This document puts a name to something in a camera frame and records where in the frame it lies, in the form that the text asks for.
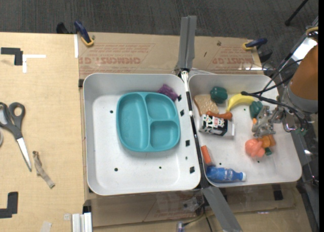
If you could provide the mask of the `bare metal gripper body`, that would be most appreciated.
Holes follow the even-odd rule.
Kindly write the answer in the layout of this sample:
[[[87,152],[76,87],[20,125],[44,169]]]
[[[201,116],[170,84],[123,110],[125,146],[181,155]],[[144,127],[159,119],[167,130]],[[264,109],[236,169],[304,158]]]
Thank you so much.
[[[261,138],[266,135],[276,133],[274,124],[280,123],[282,118],[282,109],[270,110],[269,106],[263,106],[256,117],[256,122],[252,126],[252,132],[255,138]]]

